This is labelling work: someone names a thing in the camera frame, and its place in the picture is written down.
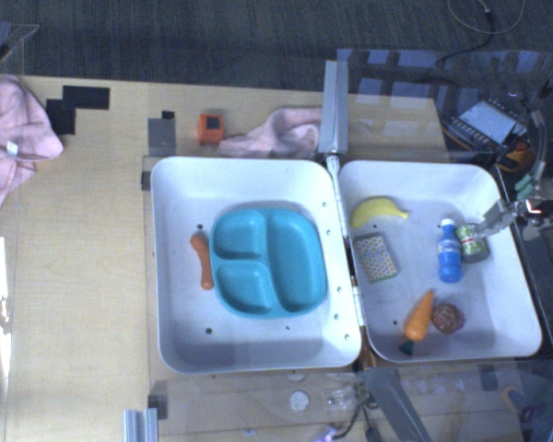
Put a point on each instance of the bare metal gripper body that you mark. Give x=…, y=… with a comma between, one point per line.
x=537, y=214

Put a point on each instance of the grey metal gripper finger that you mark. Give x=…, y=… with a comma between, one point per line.
x=495, y=212
x=497, y=228

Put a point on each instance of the green and white can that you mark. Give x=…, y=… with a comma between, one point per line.
x=470, y=247

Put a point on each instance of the blue bottle with white cap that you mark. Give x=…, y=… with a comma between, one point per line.
x=449, y=258

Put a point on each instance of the white plastic tray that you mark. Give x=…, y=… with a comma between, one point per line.
x=442, y=187
x=258, y=180

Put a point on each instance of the brown round biscuit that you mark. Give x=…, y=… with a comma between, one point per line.
x=447, y=319

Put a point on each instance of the orange carrot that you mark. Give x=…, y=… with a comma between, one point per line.
x=419, y=320

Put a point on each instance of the yellow banana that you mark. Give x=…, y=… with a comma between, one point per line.
x=373, y=210

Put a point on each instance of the patterned small carton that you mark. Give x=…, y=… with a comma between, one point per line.
x=375, y=258

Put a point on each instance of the blue divided plate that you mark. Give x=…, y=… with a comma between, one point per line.
x=290, y=256

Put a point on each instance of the pink cloth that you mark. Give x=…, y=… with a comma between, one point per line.
x=281, y=134
x=14, y=131

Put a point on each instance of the white round disc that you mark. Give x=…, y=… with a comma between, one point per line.
x=299, y=401

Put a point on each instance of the orange sausage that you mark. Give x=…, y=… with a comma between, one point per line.
x=204, y=265

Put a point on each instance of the orange cube with black face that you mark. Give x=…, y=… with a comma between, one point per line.
x=210, y=129

